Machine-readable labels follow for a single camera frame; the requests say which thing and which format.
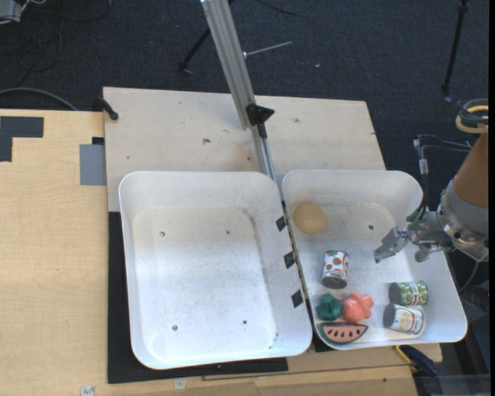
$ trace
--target can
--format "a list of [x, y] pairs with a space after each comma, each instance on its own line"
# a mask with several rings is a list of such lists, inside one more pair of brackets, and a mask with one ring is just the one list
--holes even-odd
[[347, 285], [349, 255], [344, 251], [326, 251], [321, 282], [330, 289], [342, 289]]
[[413, 306], [427, 303], [427, 285], [423, 280], [399, 281], [389, 286], [389, 299], [393, 304]]
[[383, 325], [399, 332], [419, 334], [423, 329], [423, 312], [417, 308], [389, 304], [383, 313]]

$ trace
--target black clamp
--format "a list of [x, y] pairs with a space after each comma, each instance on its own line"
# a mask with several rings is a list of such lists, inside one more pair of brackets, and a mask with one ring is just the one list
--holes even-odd
[[266, 107], [249, 104], [246, 107], [247, 117], [252, 126], [257, 125], [258, 134], [261, 138], [267, 138], [266, 126], [264, 123], [268, 120], [275, 110]]
[[111, 108], [110, 104], [108, 104], [104, 98], [94, 98], [92, 111], [106, 111], [112, 120], [117, 120], [119, 118], [119, 115]]

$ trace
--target black stand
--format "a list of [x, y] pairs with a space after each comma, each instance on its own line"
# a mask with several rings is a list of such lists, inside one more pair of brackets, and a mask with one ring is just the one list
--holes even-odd
[[451, 100], [449, 82], [451, 80], [451, 74], [453, 73], [453, 66], [455, 64], [456, 50], [459, 46], [460, 31], [462, 30], [462, 23], [464, 21], [464, 14], [468, 11], [468, 0], [460, 0], [459, 6], [459, 18], [456, 22], [455, 38], [453, 39], [453, 48], [449, 59], [449, 66], [447, 67], [447, 73], [445, 74], [445, 81], [442, 85], [442, 93], [447, 101]]
[[[228, 0], [229, 5], [231, 5], [234, 0]], [[187, 68], [189, 61], [192, 59], [192, 56], [195, 55], [196, 51], [201, 47], [202, 44], [204, 44], [204, 41], [207, 39], [207, 37], [210, 34], [210, 29], [209, 27], [204, 31], [200, 39], [196, 42], [194, 47], [192, 47], [191, 51], [189, 51], [188, 55], [178, 64], [178, 68], [183, 72], [187, 73], [188, 75], [192, 75], [192, 72]]]

